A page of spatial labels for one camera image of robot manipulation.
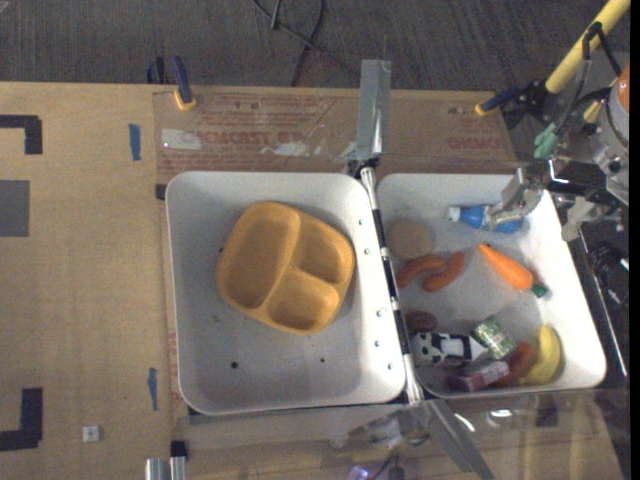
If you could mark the green and white can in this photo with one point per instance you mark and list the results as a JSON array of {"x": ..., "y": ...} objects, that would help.
[{"x": 494, "y": 338}]

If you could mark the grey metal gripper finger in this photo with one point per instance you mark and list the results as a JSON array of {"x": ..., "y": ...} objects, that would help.
[
  {"x": 524, "y": 192},
  {"x": 506, "y": 219}
]

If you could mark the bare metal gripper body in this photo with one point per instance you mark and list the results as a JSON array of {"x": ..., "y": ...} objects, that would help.
[{"x": 580, "y": 177}]

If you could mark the brown cardboard board, red print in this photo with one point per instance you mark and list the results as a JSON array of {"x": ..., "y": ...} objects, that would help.
[{"x": 300, "y": 133}]

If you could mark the yellow banana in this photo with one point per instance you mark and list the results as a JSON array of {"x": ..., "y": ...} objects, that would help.
[{"x": 547, "y": 358}]

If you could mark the white plastic tray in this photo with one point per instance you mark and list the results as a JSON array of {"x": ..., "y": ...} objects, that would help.
[
  {"x": 210, "y": 318},
  {"x": 480, "y": 298}
]

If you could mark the purple carton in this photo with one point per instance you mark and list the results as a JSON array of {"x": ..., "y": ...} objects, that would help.
[{"x": 477, "y": 377}]

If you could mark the orange divided plate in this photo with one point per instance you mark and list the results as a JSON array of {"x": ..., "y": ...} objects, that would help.
[{"x": 260, "y": 263}]

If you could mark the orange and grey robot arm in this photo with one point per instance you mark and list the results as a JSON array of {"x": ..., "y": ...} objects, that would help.
[{"x": 618, "y": 113}]

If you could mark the orange-brown sausage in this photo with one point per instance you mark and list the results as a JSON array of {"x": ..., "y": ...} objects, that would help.
[
  {"x": 415, "y": 269},
  {"x": 445, "y": 274},
  {"x": 520, "y": 360}
]

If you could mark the dark brown round biscuit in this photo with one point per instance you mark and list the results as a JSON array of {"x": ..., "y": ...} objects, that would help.
[{"x": 421, "y": 321}]

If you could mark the blue and white bottle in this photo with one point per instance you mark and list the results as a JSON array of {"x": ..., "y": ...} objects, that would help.
[{"x": 475, "y": 216}]

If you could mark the black and white milk carton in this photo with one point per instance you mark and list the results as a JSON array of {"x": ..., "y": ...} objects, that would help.
[{"x": 440, "y": 349}]

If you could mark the orange carrot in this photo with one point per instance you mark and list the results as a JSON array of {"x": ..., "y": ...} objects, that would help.
[{"x": 507, "y": 268}]

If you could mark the round tan biscuit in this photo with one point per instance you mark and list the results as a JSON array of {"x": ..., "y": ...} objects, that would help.
[{"x": 409, "y": 239}]

